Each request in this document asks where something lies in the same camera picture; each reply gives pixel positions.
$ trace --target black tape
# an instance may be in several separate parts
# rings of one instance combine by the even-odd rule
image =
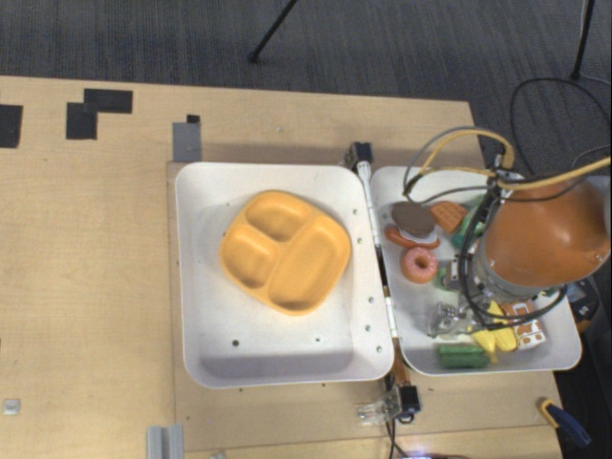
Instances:
[[[66,111],[67,140],[96,140],[98,138],[96,107],[86,103],[68,102]]]
[[[86,88],[84,103],[68,103],[66,113],[67,140],[96,140],[98,112],[131,114],[134,94],[129,90]]]
[[[21,138],[22,105],[0,105],[0,148],[16,148]]]
[[[129,90],[103,90],[86,88],[85,103],[95,106],[98,112],[132,114],[133,93]]]

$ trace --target small gray block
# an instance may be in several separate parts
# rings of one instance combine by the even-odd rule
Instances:
[[[202,160],[200,124],[174,122],[172,124],[172,158],[175,162],[189,164]]]

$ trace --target wooden table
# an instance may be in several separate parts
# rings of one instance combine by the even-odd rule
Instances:
[[[69,141],[66,104],[85,88],[132,91],[133,111],[98,114],[96,141]],[[215,391],[186,376],[172,123],[200,116],[207,161],[336,164],[370,141],[381,166],[471,123],[466,103],[0,77],[0,104],[24,107],[19,146],[0,148],[0,400],[21,401],[0,415],[0,457],[139,458],[147,427],[173,423],[188,459],[386,457],[385,431],[354,418],[378,382]],[[457,143],[440,161],[479,164],[479,148]],[[536,410],[559,402],[552,373],[412,377],[424,410],[398,429],[404,449],[561,457]]]

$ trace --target divided plate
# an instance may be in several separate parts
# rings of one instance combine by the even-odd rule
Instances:
[[[247,294],[287,315],[314,311],[351,255],[344,228],[294,195],[271,190],[247,202],[228,228],[219,256]]]

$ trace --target white tray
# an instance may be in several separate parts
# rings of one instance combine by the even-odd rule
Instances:
[[[372,179],[374,204],[377,206],[381,232],[388,224],[389,207],[398,201],[404,201],[402,196],[405,168],[390,166],[378,170]],[[481,186],[485,183],[483,177],[466,172],[438,172],[424,177],[415,188],[414,198],[425,199],[434,193],[455,187]],[[461,192],[445,197],[446,200],[458,203],[468,203],[478,196],[478,191]],[[438,235],[442,241],[434,251],[439,260],[449,260],[456,250],[450,244],[448,235],[439,227]],[[482,369],[446,369],[442,367],[436,355],[435,347],[441,343],[451,343],[438,337],[432,339],[427,333],[427,324],[438,301],[456,306],[458,295],[434,287],[433,283],[418,285],[409,282],[400,271],[401,247],[382,238],[382,252],[385,261],[389,289],[395,306],[395,318],[398,333],[402,342],[402,350],[408,363],[417,371],[433,376],[450,374],[479,374],[513,371],[562,370],[574,367],[582,352],[580,338],[567,299],[563,300],[550,313],[542,317],[542,323],[547,341],[534,349],[512,353],[498,352],[499,363],[491,364]],[[543,307],[550,301],[540,297],[536,307]],[[455,341],[469,341],[462,337]]]
[[[221,269],[219,244],[255,194],[286,190],[340,221],[352,241],[344,275],[309,315],[283,315]],[[190,164],[176,179],[186,370],[199,384],[372,381],[393,361],[361,181],[339,166]]]

